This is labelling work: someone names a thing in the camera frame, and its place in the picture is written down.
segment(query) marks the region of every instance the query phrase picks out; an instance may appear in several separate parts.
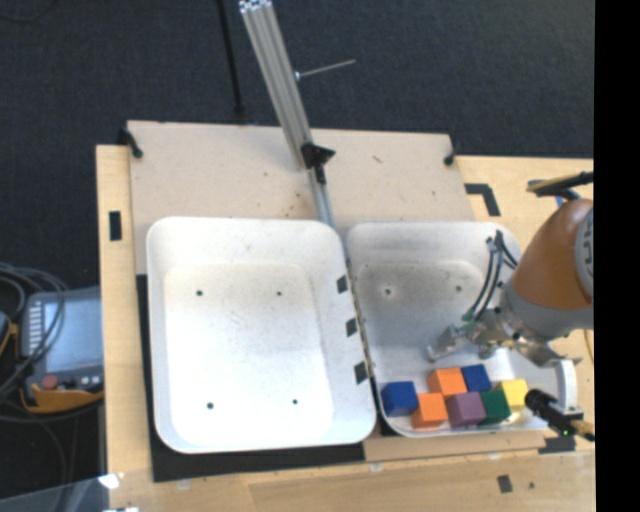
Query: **block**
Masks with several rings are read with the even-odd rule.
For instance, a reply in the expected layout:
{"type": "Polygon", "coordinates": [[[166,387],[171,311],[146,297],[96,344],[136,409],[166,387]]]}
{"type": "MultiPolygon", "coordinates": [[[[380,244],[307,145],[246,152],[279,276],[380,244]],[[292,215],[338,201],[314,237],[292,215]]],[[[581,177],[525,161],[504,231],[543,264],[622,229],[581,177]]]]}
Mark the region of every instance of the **block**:
{"type": "Polygon", "coordinates": [[[389,382],[380,395],[384,412],[389,417],[409,416],[418,408],[416,388],[411,381],[389,382]]]}
{"type": "Polygon", "coordinates": [[[440,368],[427,377],[427,386],[431,393],[442,393],[445,400],[458,393],[466,393],[467,385],[460,368],[440,368]]]}
{"type": "Polygon", "coordinates": [[[525,408],[524,397],[529,391],[527,381],[524,379],[510,379],[501,381],[497,389],[504,392],[507,403],[512,412],[519,412],[525,408]]]}
{"type": "Polygon", "coordinates": [[[481,421],[480,425],[495,425],[511,416],[511,408],[504,391],[500,389],[482,391],[480,392],[480,398],[482,398],[482,404],[487,413],[487,418],[481,421]]]}
{"type": "Polygon", "coordinates": [[[461,370],[464,382],[467,385],[467,391],[481,392],[489,391],[491,389],[489,374],[483,364],[463,366],[461,370]]]}
{"type": "Polygon", "coordinates": [[[453,395],[446,405],[451,428],[475,426],[487,419],[482,398],[477,391],[453,395]]]}
{"type": "Polygon", "coordinates": [[[418,408],[411,415],[411,425],[416,430],[442,425],[449,415],[442,393],[418,393],[418,408]]]}

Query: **electronic device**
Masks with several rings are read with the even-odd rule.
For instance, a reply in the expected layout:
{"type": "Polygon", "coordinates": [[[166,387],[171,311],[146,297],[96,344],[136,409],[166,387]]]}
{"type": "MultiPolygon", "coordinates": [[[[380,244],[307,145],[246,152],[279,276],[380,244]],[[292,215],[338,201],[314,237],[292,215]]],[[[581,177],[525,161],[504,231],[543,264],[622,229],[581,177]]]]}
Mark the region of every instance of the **electronic device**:
{"type": "Polygon", "coordinates": [[[30,411],[61,412],[102,398],[100,288],[32,294],[20,325],[19,355],[31,366],[22,387],[30,411]]]}

